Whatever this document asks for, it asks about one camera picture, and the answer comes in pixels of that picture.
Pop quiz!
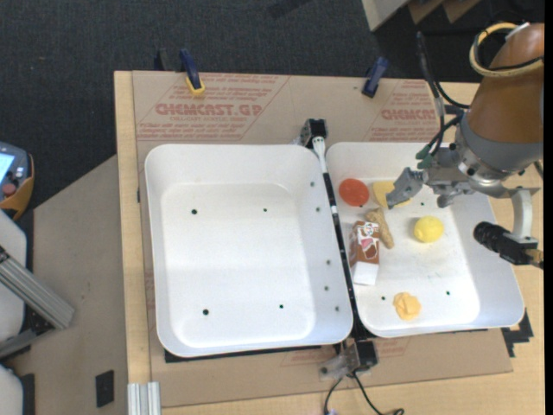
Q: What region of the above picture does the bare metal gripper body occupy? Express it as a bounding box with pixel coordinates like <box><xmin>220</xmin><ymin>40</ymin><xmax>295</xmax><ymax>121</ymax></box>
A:
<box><xmin>422</xmin><ymin>143</ymin><xmax>526</xmax><ymax>199</ymax></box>

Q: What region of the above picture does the brown and white carton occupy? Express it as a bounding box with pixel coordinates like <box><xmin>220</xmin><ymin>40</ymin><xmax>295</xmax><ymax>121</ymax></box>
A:
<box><xmin>348</xmin><ymin>220</ymin><xmax>382</xmax><ymax>287</ymax></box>

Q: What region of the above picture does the white plastic tray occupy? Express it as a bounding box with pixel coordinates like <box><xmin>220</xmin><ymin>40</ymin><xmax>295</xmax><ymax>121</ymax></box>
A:
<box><xmin>324</xmin><ymin>140</ymin><xmax>526</xmax><ymax>339</ymax></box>
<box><xmin>143</xmin><ymin>143</ymin><xmax>354</xmax><ymax>359</ymax></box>

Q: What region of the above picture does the red-orange round toy fruit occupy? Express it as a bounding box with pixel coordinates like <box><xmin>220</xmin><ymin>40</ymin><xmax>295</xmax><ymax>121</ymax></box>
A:
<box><xmin>338</xmin><ymin>177</ymin><xmax>371</xmax><ymax>208</ymax></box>

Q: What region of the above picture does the yellow lemon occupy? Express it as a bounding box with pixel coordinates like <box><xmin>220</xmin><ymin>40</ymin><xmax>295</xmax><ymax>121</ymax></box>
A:
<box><xmin>413</xmin><ymin>215</ymin><xmax>445</xmax><ymax>245</ymax></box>

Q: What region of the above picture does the tan toy peanut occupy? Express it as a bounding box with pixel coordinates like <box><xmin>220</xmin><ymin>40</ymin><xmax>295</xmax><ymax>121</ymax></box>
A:
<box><xmin>365</xmin><ymin>207</ymin><xmax>396</xmax><ymax>250</ymax></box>

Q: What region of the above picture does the yellow cheese wedge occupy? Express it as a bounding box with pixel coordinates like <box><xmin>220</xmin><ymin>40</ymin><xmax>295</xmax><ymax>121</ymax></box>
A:
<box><xmin>372</xmin><ymin>181</ymin><xmax>414</xmax><ymax>209</ymax></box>

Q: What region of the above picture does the yellow-orange lumpy toy food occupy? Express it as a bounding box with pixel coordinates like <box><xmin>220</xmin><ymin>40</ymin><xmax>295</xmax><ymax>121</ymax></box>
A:
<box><xmin>392</xmin><ymin>291</ymin><xmax>423</xmax><ymax>322</ymax></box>

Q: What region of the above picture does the brown cardboard board red print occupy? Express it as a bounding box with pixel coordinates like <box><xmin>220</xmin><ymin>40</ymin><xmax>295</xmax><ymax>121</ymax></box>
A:
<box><xmin>131</xmin><ymin>70</ymin><xmax>515</xmax><ymax>408</ymax></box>

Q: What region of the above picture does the thin black and white rod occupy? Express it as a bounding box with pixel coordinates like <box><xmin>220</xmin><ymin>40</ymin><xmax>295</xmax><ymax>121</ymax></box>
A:
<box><xmin>313</xmin><ymin>136</ymin><xmax>360</xmax><ymax>342</ymax></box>

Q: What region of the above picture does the black cylinder on white bracket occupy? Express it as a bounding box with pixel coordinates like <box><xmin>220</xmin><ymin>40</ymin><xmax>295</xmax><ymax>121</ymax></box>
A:
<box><xmin>473</xmin><ymin>188</ymin><xmax>541</xmax><ymax>267</ymax></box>

